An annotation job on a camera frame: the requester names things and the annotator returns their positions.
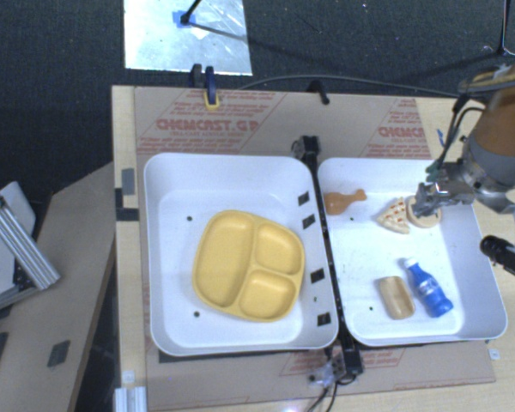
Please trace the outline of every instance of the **black fabric backdrop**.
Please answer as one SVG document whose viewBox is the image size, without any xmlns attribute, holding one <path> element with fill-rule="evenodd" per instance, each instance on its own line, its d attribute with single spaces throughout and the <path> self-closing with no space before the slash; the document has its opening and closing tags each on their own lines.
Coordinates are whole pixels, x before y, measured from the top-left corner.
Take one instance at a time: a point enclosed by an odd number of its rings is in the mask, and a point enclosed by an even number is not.
<svg viewBox="0 0 515 412">
<path fill-rule="evenodd" d="M 327 73 L 455 93 L 478 70 L 514 62 L 494 53 L 503 0 L 243 2 L 254 77 L 221 76 L 224 88 Z M 186 86 L 186 74 L 124 68 L 123 15 L 123 0 L 0 0 L 0 187 L 18 180 L 37 201 L 110 161 L 111 85 Z M 507 45 L 515 50 L 515 0 Z M 331 92 L 417 94 L 325 84 Z"/>
</svg>

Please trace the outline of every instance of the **blue bottle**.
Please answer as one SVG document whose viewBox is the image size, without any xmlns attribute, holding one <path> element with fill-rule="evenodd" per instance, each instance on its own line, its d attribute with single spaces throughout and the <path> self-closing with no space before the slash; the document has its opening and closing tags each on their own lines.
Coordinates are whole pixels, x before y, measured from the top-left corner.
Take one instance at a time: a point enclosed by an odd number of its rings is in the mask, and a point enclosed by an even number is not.
<svg viewBox="0 0 515 412">
<path fill-rule="evenodd" d="M 404 267 L 412 275 L 412 286 L 420 296 L 421 302 L 426 306 L 429 315 L 438 318 L 454 307 L 437 280 L 423 271 L 415 258 L 405 259 Z"/>
</svg>

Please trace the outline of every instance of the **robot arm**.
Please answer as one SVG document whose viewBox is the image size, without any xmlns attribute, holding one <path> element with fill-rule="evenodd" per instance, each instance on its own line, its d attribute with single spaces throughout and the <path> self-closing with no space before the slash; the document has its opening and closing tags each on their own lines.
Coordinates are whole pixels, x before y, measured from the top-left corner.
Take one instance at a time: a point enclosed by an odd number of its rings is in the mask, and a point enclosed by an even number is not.
<svg viewBox="0 0 515 412">
<path fill-rule="evenodd" d="M 471 204 L 476 199 L 499 214 L 513 214 L 515 203 L 506 193 L 515 189 L 515 64 L 488 75 L 479 75 L 460 86 L 462 96 L 453 108 L 454 117 L 442 155 L 428 168 L 426 183 L 420 183 L 412 211 L 428 216 L 442 206 Z M 455 162 L 445 162 L 457 134 L 459 112 L 471 97 L 487 106 Z M 487 237 L 482 251 L 515 274 L 515 245 Z"/>
</svg>

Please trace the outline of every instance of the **pizza slice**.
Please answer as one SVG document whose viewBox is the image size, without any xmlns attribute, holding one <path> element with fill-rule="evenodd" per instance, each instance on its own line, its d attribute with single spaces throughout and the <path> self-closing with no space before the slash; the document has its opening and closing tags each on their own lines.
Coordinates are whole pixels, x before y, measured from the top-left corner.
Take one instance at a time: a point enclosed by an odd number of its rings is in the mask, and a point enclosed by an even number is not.
<svg viewBox="0 0 515 412">
<path fill-rule="evenodd" d="M 408 234 L 410 227 L 406 217 L 404 198 L 399 197 L 383 214 L 378 217 L 378 223 L 394 232 Z"/>
</svg>

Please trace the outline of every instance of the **yellow divided plate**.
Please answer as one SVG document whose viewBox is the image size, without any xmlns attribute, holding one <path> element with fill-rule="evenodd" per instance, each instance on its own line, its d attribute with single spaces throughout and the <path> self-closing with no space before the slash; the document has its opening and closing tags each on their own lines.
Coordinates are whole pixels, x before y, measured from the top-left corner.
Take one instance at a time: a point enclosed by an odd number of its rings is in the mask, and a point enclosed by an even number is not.
<svg viewBox="0 0 515 412">
<path fill-rule="evenodd" d="M 226 210 L 204 229 L 192 286 L 210 306 L 240 318 L 272 322 L 300 293 L 305 253 L 295 233 L 260 216 Z"/>
</svg>

